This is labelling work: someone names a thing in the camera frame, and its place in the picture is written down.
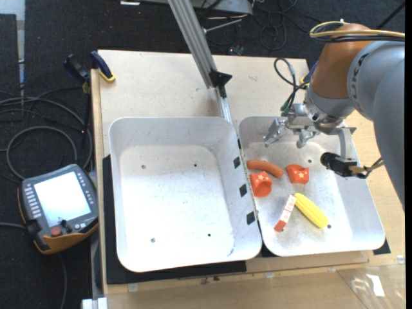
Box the red packet with yellow stars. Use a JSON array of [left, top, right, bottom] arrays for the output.
[[250, 171, 274, 198], [285, 164, 311, 185]]

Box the yellow corn cob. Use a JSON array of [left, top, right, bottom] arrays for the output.
[[294, 192, 330, 230]]

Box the black cylinder on white bracket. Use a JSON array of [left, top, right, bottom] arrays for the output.
[[320, 126, 368, 180]]

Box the red and white carton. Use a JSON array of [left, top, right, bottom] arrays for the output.
[[273, 194, 297, 233]]

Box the white plastic tray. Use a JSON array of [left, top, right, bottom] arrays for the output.
[[108, 117, 263, 274], [238, 115, 386, 258]]

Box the orange sausage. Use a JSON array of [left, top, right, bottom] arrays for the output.
[[246, 159, 285, 178]]

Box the pale wood board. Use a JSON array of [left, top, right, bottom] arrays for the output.
[[96, 49, 371, 295]]

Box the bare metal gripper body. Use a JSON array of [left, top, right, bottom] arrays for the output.
[[285, 102, 342, 135]]

